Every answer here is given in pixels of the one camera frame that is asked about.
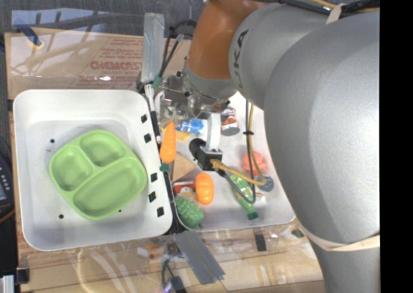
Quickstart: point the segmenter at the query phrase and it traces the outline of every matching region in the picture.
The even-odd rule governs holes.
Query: orange toy vegetable
[[[169,124],[165,128],[165,133],[163,134],[161,149],[159,150],[159,156],[161,157],[161,160],[165,164],[169,164],[173,162],[173,160],[175,160],[176,133],[175,133],[174,122],[169,122]]]
[[[198,201],[203,205],[209,205],[212,202],[214,198],[214,182],[206,172],[196,176],[195,192]]]

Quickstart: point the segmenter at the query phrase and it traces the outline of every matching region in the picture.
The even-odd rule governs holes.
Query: beige strap
[[[301,229],[313,243],[315,243],[318,247],[322,248],[323,250],[326,250],[327,252],[354,252],[357,250],[366,250],[380,247],[380,234],[346,245],[334,243],[332,241],[328,241],[323,238],[317,237],[313,235],[311,232],[309,232],[303,226],[301,226]]]
[[[341,15],[341,7],[345,5],[345,3],[341,3],[336,5],[336,7],[334,7],[331,12],[330,15],[328,16],[327,22],[325,23],[326,25],[328,25],[331,22],[337,21],[340,18]]]

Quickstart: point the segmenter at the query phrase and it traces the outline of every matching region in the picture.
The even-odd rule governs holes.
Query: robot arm
[[[300,223],[312,237],[347,245],[380,231],[379,11],[327,19],[297,5],[209,0],[178,109],[183,119],[220,112],[236,91],[262,108]],[[312,237],[327,292],[380,290],[379,248],[332,252]]]

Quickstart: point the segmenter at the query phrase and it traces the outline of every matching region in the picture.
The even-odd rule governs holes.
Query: toy carrot
[[[165,128],[159,156],[161,157],[162,162],[164,162],[161,166],[161,171],[168,172],[169,164],[175,160],[176,156],[176,132],[174,122],[169,122]]]

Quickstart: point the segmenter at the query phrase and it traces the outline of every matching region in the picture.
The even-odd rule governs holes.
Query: green divided plate
[[[142,162],[117,136],[93,130],[61,147],[50,160],[57,189],[83,217],[104,219],[146,187]]]

